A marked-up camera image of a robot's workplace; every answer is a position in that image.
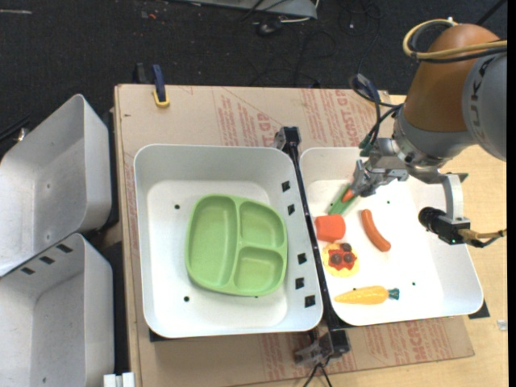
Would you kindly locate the green divided plate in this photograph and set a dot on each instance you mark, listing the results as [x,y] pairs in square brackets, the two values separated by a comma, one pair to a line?
[213,240]

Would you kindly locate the yellow carrot with green top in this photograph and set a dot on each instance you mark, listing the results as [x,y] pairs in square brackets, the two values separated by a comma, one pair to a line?
[363,295]

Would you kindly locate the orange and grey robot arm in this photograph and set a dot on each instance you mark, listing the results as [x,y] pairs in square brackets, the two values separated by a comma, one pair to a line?
[439,95]

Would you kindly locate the black cylinder on white bracket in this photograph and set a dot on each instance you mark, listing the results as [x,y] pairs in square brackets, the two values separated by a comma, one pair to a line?
[451,220]

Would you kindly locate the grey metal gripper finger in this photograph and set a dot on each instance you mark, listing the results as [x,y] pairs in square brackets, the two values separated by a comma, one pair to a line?
[358,177]
[371,186]

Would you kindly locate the thin black rod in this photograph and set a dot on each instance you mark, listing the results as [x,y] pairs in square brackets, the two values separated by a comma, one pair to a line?
[312,232]

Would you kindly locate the orange carrot with green stalk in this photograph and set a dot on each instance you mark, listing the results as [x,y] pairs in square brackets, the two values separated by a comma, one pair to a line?
[340,205]

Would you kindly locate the orange rounded block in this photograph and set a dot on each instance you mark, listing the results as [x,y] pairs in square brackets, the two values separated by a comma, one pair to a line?
[329,228]

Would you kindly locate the yellow pizza slice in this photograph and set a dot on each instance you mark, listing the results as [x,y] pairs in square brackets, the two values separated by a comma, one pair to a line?
[340,262]

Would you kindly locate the orange sausage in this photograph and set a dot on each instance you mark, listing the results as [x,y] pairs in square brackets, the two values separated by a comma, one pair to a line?
[373,230]

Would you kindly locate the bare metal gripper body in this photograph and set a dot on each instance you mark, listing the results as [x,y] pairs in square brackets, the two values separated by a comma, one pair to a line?
[387,163]

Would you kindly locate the brown cardboard board red print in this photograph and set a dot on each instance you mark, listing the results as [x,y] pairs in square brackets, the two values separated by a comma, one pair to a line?
[225,111]

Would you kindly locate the white plastic tray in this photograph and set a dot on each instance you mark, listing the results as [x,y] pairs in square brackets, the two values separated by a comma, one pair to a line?
[169,236]
[48,176]
[427,264]
[52,321]

